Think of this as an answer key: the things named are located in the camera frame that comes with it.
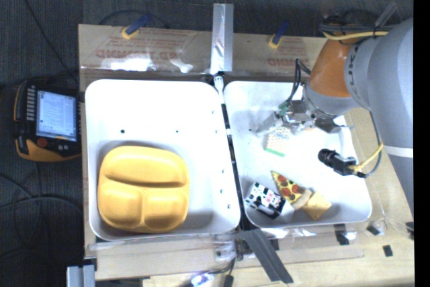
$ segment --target blue clamp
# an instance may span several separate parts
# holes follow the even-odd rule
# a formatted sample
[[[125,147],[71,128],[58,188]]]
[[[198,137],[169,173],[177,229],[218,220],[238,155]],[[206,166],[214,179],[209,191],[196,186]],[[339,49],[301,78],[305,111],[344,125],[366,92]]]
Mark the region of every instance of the blue clamp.
[[[282,25],[277,30],[276,34],[273,34],[269,41],[269,46],[277,48],[281,43],[281,37],[285,34],[288,28],[288,21],[283,21]]]
[[[122,36],[126,38],[127,40],[131,39],[133,36],[137,35],[139,33],[139,29],[150,21],[153,20],[153,17],[150,13],[147,13],[146,15],[143,15],[142,17],[136,19],[132,24],[130,24],[127,28],[124,28],[122,30]]]

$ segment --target black cable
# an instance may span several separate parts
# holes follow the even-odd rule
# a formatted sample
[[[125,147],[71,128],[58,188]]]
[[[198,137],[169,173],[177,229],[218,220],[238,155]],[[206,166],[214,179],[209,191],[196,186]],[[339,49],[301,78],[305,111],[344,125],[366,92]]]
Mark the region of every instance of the black cable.
[[[115,12],[112,12],[112,13],[110,13],[109,15],[107,15],[107,16],[105,16],[105,17],[103,17],[100,21],[99,21],[99,23],[98,23],[98,25],[99,26],[102,26],[102,25],[104,25],[109,19],[111,19],[112,17],[114,17],[114,16],[116,16],[116,15],[120,15],[120,14],[122,14],[122,13],[137,13],[138,15],[146,15],[146,14],[148,14],[148,13],[144,13],[144,12],[142,12],[141,10],[137,10],[137,9],[123,9],[123,10],[117,10],[117,11],[115,11]],[[162,25],[163,25],[163,27],[165,28],[165,29],[169,29],[170,27],[163,21],[163,20],[161,20],[159,17],[157,17],[157,16],[154,16],[153,14],[151,14],[151,16],[153,17],[153,18],[155,18],[157,21],[159,21]]]
[[[301,79],[302,79],[302,73],[301,73],[301,68],[300,68],[300,60],[297,58],[296,59],[296,68],[294,69],[294,82],[293,82],[293,88],[291,90],[290,96],[285,100],[285,102],[283,104],[285,104],[287,107],[289,106],[289,104],[291,103],[294,95],[296,94],[300,84],[301,84]]]
[[[40,22],[39,22],[38,18],[36,17],[36,14],[34,13],[34,11],[33,11],[32,7],[31,7],[31,5],[30,5],[30,2],[29,2],[28,0],[24,0],[24,2],[26,3],[26,6],[27,6],[28,10],[30,11],[30,13],[31,13],[31,15],[32,15],[32,17],[33,17],[33,19],[34,19],[34,21],[35,21],[35,23],[36,23],[37,27],[39,28],[40,33],[42,34],[43,38],[45,39],[46,43],[49,45],[49,47],[50,47],[50,48],[52,49],[52,51],[54,52],[55,57],[58,59],[58,61],[59,61],[59,62],[60,62],[60,64],[64,67],[64,69],[65,69],[66,71],[68,71],[68,73],[69,73],[70,77],[75,81],[75,83],[76,83],[77,85],[79,85],[79,81],[78,81],[78,79],[77,79],[77,78],[76,78],[76,77],[71,73],[70,68],[68,68],[68,67],[66,66],[66,64],[65,64],[65,62],[62,60],[62,58],[61,58],[60,54],[56,51],[56,49],[55,49],[54,45],[51,43],[51,41],[48,39],[48,36],[45,34],[45,31],[43,30],[42,25],[40,24]]]
[[[224,278],[223,287],[232,287],[233,286],[234,278],[232,277],[231,273],[233,271],[235,261],[236,261],[236,258],[233,259],[230,271],[228,272],[228,274]]]
[[[300,59],[297,59],[296,62],[307,75],[310,75],[312,71]]]
[[[60,196],[42,195],[41,181],[40,181],[38,166],[36,166],[36,173],[38,174],[38,196],[32,196],[20,183],[17,183],[16,181],[14,181],[13,179],[11,179],[10,177],[7,177],[6,175],[0,174],[0,179],[2,179],[3,181],[6,181],[6,182],[12,184],[15,188],[17,188],[20,192],[24,193],[25,196],[26,196],[26,198],[24,198],[24,199],[16,200],[17,196],[15,194],[14,197],[13,197],[12,202],[8,203],[8,204],[1,205],[0,206],[0,210],[4,210],[4,209],[7,209],[7,208],[13,208],[13,211],[14,211],[14,214],[15,214],[15,207],[16,207],[16,205],[18,205],[18,204],[24,204],[24,203],[27,203],[27,202],[31,202],[32,204],[34,204],[35,206],[38,207],[38,216],[37,216],[37,219],[36,219],[36,222],[35,222],[35,227],[34,227],[35,229],[34,229],[32,235],[30,236],[30,238],[32,238],[35,235],[34,232],[35,232],[36,227],[38,226],[38,223],[40,221],[39,219],[42,219],[42,225],[43,225],[43,229],[44,229],[44,234],[45,234],[46,240],[49,241],[50,235],[49,235],[49,232],[48,232],[47,220],[45,219],[45,217],[43,215],[43,212],[42,212],[42,205],[41,205],[42,201],[57,201],[57,202],[62,202],[62,203],[68,204],[68,205],[72,206],[75,210],[77,210],[81,216],[83,214],[83,211],[81,210],[80,206],[76,205],[73,201],[70,201],[70,200],[68,200],[66,198],[63,198],[63,197],[60,197]],[[27,181],[30,175],[31,174],[29,174],[24,179],[24,181]],[[14,253],[14,255],[17,254],[18,252],[22,252],[22,253],[34,253],[35,251],[32,251],[32,248],[31,248],[31,245],[30,245],[29,241],[26,241],[20,235],[20,233],[19,233],[19,231],[18,231],[18,229],[16,227],[15,216],[14,216],[14,223],[15,223],[15,232],[16,232],[16,234],[17,234],[17,236],[18,236],[21,244],[25,248],[25,249],[20,249],[20,251],[19,250],[15,250],[16,253]],[[76,259],[78,257],[81,257],[82,254],[83,254],[83,249],[80,249],[79,252],[76,255],[74,255],[73,257],[70,257],[70,258],[68,258],[68,259],[66,259],[64,261],[56,261],[56,260],[54,260],[52,258],[51,254],[49,252],[49,244],[47,245],[47,248],[48,248],[48,255],[47,256],[40,255],[37,252],[34,255],[39,255],[40,257],[43,256],[43,257],[45,257],[46,259],[49,260],[50,265],[54,265],[55,264],[58,267],[64,266],[67,262],[70,262],[70,261],[72,261],[72,260],[74,260],[74,259]],[[11,253],[4,253],[3,255],[0,255],[0,259],[5,259],[5,257],[7,257],[9,254],[11,254]]]
[[[224,274],[226,272],[228,272],[228,276],[231,276],[231,272],[233,271],[233,267],[234,267],[234,263],[236,261],[236,258],[233,258],[225,267],[222,267],[220,269],[217,270],[207,270],[205,272],[200,273],[201,274]],[[182,287],[194,287],[192,282],[188,282],[186,285],[183,285]]]
[[[14,85],[22,84],[24,81],[32,80],[32,81],[44,81],[47,84],[54,83],[57,79],[61,79],[63,77],[70,77],[70,73],[78,73],[79,71],[77,69],[75,70],[68,70],[68,71],[62,71],[53,75],[40,75],[36,77],[27,77],[27,78],[20,78],[15,79],[13,81],[8,81],[7,83],[1,84],[2,87],[9,87]]]
[[[356,32],[386,32],[392,29],[392,26],[382,26],[382,27],[371,27],[371,26],[357,26],[357,25],[347,25],[347,24],[328,24],[321,23],[319,28],[322,32],[341,32],[343,35],[346,32],[356,33]]]

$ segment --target toy pizza slice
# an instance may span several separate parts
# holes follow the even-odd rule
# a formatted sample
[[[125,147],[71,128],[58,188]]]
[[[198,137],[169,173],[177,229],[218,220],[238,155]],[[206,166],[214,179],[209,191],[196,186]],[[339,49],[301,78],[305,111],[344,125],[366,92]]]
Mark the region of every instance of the toy pizza slice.
[[[285,198],[295,210],[300,209],[309,201],[312,195],[309,189],[299,186],[296,182],[293,182],[275,171],[272,171],[271,175],[279,194]]]

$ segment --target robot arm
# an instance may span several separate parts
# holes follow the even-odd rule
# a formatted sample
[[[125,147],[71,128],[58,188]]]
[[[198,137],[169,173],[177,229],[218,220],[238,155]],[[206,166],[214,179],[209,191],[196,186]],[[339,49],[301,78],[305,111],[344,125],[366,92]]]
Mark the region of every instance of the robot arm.
[[[260,132],[280,123],[296,130],[317,126],[335,132],[336,117],[353,108],[367,109],[413,215],[413,18],[379,34],[347,36],[349,41],[342,43],[327,40],[302,99],[290,99]]]

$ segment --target metal bar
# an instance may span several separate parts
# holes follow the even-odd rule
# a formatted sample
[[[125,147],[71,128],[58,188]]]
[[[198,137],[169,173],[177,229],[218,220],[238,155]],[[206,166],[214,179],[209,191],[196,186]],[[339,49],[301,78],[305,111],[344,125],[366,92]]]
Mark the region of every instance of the metal bar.
[[[231,72],[233,66],[233,5],[214,4],[210,74]]]
[[[281,280],[285,284],[294,282],[261,229],[241,231],[239,237],[248,243],[271,281]]]
[[[94,265],[67,267],[67,287],[95,287]]]

